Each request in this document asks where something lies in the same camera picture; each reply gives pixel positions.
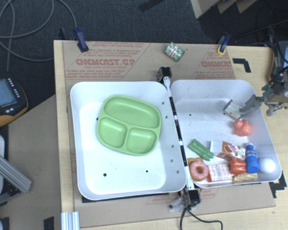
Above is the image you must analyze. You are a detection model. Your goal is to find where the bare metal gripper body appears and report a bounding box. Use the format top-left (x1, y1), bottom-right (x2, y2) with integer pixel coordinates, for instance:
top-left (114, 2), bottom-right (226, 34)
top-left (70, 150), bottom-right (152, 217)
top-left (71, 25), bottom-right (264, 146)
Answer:
top-left (261, 79), bottom-right (288, 110)

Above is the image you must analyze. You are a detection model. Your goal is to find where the orange lumpy toy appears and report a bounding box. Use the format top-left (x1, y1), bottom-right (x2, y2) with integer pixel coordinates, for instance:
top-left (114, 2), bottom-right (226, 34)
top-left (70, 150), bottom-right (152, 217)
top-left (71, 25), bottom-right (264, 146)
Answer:
top-left (233, 119), bottom-right (252, 137)

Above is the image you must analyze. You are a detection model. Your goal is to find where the white plastic tray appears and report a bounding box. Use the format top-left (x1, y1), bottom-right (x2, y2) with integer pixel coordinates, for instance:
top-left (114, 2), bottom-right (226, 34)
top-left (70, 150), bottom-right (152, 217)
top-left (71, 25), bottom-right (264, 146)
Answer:
top-left (70, 81), bottom-right (188, 201)
top-left (169, 79), bottom-right (282, 189)

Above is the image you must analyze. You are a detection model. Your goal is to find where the orange and white carton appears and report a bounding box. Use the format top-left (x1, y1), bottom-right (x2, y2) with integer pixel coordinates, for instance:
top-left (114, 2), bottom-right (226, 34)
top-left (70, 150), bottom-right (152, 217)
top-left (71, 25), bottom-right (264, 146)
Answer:
top-left (209, 140), bottom-right (246, 161)

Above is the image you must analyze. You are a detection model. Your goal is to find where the blue bottle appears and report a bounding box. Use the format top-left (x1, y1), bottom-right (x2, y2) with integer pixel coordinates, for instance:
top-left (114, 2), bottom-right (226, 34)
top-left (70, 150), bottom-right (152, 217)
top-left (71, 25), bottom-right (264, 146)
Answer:
top-left (244, 142), bottom-right (260, 173)

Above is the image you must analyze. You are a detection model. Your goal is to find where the white egg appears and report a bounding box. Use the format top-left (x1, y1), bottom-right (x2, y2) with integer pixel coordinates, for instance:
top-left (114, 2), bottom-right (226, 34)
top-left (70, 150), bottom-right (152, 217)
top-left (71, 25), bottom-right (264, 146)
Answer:
top-left (258, 157), bottom-right (276, 173)

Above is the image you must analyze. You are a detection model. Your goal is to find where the orange bell pepper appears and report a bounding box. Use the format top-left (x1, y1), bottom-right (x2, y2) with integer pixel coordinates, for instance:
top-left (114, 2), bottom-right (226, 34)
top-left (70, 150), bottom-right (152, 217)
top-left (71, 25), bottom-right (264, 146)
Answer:
top-left (228, 159), bottom-right (247, 175)

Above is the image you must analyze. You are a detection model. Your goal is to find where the green asparagus bundle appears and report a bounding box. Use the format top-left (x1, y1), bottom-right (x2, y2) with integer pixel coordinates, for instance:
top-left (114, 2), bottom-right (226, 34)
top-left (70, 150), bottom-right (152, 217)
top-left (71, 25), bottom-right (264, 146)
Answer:
top-left (188, 138), bottom-right (215, 161)

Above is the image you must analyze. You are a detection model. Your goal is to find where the tan biscuit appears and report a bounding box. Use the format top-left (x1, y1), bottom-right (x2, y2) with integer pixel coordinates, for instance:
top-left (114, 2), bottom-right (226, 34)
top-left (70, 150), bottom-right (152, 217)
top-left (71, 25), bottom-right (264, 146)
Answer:
top-left (233, 172), bottom-right (258, 182)

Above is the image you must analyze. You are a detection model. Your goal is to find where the red and white packet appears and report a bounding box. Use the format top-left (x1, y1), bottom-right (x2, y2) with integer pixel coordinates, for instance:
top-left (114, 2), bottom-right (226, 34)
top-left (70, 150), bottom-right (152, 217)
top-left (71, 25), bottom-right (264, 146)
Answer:
top-left (207, 164), bottom-right (234, 183)

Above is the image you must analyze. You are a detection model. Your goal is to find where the thin black and white rod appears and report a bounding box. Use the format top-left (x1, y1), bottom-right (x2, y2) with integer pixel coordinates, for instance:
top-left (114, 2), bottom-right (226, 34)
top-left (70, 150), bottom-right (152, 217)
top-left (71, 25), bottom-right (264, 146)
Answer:
top-left (163, 76), bottom-right (195, 189)

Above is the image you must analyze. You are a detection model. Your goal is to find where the brown doughnut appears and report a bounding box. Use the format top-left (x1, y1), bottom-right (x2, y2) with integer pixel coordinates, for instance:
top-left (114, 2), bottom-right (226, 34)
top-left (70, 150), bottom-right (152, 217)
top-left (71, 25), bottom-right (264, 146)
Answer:
top-left (187, 157), bottom-right (204, 165)

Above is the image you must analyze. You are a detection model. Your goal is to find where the pink doughnut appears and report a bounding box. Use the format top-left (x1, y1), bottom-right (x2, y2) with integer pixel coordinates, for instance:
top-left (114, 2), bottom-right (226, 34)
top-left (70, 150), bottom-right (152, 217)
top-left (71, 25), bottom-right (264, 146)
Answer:
top-left (189, 161), bottom-right (210, 182)

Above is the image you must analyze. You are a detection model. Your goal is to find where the green and white packet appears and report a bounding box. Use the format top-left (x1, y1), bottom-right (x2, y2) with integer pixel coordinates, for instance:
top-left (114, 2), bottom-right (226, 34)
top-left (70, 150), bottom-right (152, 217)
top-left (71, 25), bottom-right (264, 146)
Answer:
top-left (164, 42), bottom-right (186, 63)

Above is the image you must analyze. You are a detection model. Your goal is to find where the brown cardboard board red print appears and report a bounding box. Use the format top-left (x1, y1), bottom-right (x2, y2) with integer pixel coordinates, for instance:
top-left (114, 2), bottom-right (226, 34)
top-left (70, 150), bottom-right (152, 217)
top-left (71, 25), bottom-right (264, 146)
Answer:
top-left (62, 41), bottom-right (276, 228)

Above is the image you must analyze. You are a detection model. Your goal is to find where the green divided plate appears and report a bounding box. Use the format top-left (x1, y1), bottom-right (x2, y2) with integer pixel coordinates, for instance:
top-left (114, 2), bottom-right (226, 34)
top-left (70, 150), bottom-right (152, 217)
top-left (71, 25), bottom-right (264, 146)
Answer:
top-left (96, 94), bottom-right (162, 157)

